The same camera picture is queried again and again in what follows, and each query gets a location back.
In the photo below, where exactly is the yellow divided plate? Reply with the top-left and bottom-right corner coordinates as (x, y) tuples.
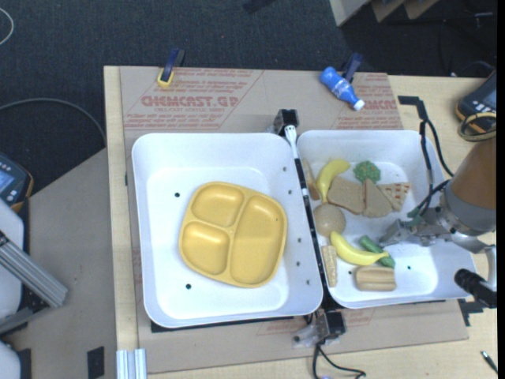
(178, 181), (289, 289)

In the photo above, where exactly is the brown triangular bread slice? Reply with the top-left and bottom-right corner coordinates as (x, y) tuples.
(361, 178), (394, 219)

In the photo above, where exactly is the tan crusted bread slice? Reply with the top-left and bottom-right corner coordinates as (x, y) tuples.
(301, 157), (321, 202)

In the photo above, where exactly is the thin black and white rod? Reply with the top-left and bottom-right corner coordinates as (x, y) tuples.
(284, 126), (329, 312)

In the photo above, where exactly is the pizza slice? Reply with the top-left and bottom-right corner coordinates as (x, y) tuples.
(376, 181), (412, 213)

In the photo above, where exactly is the brown square bread slice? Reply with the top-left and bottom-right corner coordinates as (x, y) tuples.
(326, 175), (366, 216)

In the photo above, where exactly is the black block with thin wires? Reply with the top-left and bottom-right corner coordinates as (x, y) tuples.
(292, 310), (348, 347)
(271, 108), (299, 136)

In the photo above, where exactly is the brown cardboard board red print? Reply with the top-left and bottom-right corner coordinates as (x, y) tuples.
(118, 66), (471, 374)

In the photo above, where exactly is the white plastic tray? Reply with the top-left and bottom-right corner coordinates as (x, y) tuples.
(295, 129), (475, 310)
(131, 132), (325, 328)

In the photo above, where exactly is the yellow corn cob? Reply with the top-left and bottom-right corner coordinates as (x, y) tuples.
(320, 244), (339, 289)

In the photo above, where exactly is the tan ridged bread loaf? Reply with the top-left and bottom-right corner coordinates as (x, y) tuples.
(353, 265), (398, 293)

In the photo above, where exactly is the round tan bun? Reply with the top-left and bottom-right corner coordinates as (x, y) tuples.
(312, 203), (347, 238)

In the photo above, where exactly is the green bean pod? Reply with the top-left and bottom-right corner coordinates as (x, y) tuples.
(358, 235), (397, 269)

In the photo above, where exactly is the black cylinder on white bracket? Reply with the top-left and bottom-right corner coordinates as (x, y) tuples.
(451, 231), (497, 308)

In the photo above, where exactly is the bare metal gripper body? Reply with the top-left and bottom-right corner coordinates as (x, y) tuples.
(409, 206), (455, 248)

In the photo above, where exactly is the green broccoli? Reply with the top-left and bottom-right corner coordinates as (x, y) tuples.
(352, 160), (382, 185)

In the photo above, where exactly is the black pen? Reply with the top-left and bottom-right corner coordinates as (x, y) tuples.
(480, 350), (497, 373)

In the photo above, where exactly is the blue plastic bottle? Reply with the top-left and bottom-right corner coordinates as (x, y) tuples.
(319, 66), (366, 112)

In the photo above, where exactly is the yellow banana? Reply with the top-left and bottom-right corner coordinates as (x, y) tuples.
(315, 158), (352, 205)
(329, 230), (390, 267)

